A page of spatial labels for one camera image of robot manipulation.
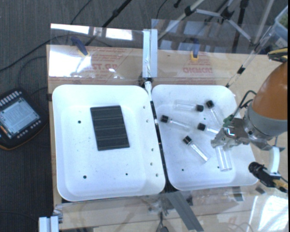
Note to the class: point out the black ribbed rectangular pad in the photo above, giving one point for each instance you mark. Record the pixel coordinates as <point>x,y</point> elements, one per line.
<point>110,128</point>

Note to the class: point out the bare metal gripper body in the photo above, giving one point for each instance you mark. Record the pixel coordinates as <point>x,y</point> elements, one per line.
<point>239,129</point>

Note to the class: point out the clear plastic bottle black cap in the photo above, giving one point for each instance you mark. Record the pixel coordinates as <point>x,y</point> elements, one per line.
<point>199,108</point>
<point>187,140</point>
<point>209,104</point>
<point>164,119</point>
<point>201,126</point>

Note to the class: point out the black cylinder on white bracket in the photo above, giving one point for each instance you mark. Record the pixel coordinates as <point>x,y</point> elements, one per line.
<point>274,158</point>

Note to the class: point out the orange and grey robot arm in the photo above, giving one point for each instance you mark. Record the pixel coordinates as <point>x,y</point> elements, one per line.
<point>270,98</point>

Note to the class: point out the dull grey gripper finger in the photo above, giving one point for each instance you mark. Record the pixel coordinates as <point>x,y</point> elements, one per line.
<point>228,145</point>
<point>217,140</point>

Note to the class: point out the white plastic tray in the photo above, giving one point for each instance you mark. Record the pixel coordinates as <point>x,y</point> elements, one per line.
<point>87,158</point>
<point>183,158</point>

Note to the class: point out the brown cardboard board red print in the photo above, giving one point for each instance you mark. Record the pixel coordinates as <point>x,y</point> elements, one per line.
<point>203,64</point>

